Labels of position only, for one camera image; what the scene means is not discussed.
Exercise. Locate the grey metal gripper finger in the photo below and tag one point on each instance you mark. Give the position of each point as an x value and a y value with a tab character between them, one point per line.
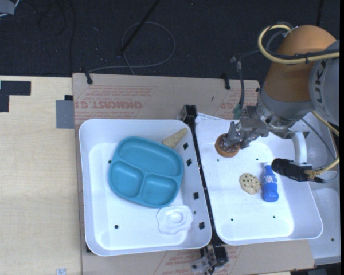
248	140
233	136

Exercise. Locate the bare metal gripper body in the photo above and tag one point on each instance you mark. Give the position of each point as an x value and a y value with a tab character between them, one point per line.
258	123

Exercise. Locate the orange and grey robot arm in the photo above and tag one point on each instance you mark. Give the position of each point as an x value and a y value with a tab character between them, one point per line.
298	76

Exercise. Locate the brown doughnut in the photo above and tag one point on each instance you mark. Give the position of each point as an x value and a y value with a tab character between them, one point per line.
226	151

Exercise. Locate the beige biscuit with green dots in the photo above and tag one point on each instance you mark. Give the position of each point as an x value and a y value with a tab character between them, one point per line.
249	183

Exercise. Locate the blue bottle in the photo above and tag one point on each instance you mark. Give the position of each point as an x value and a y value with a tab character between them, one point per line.
269	185

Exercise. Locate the thin black rod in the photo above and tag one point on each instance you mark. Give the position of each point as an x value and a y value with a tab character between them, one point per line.
203	179

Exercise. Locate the beige ice cream cone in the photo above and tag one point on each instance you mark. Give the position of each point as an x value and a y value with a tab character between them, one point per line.
175	138

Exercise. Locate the white plastic tray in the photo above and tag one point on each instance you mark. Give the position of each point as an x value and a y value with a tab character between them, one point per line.
143	228
246	216

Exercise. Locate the brown cardboard board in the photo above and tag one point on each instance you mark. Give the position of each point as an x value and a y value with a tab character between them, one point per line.
149	102

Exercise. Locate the blue divided plate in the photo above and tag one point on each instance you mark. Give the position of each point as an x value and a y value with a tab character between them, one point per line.
144	172

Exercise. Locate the white fried egg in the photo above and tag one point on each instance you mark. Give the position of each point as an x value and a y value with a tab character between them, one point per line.
174	219

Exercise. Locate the black cylinder on white bracket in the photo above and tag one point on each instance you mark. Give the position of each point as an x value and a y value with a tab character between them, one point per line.
293	165

